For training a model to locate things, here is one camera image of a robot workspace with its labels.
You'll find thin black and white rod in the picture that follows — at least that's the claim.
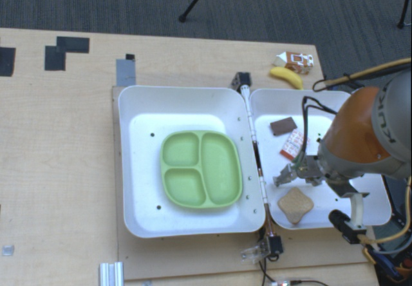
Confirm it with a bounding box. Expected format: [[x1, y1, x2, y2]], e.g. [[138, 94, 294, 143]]
[[240, 84, 275, 241]]

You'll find white plastic tray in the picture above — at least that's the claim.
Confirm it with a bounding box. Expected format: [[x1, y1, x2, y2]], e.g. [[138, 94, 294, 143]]
[[117, 85, 267, 239], [249, 88, 393, 231]]

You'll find yellow banana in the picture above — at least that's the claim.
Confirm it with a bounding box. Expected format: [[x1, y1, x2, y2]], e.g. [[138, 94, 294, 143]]
[[269, 66, 304, 90]]

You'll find green divided plate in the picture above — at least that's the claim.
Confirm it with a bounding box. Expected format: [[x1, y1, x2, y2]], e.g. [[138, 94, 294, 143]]
[[159, 129, 243, 209]]

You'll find black cylinder on white bracket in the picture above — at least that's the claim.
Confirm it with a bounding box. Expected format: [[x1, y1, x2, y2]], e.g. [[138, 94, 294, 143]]
[[328, 193, 370, 245]]

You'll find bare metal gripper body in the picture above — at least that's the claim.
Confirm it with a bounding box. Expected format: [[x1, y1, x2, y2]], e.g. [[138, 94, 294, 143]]
[[295, 155, 330, 187]]

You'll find black block with thin wires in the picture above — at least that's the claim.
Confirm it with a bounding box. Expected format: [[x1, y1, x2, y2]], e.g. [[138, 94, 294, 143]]
[[257, 234, 285, 262], [229, 71, 252, 90]]

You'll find tan bread slice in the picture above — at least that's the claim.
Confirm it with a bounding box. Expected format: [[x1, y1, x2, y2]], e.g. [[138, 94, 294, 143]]
[[277, 186, 315, 225]]

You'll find orange and white carton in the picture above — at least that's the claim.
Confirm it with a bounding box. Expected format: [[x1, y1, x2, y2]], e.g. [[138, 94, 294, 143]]
[[274, 51, 315, 75]]

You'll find brown rectangular biscuit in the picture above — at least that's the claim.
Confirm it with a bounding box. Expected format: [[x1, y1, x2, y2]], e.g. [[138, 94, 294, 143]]
[[269, 117, 299, 137]]

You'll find red and white packet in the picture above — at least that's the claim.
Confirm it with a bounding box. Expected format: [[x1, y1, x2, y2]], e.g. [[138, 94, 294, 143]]
[[279, 128, 312, 161]]

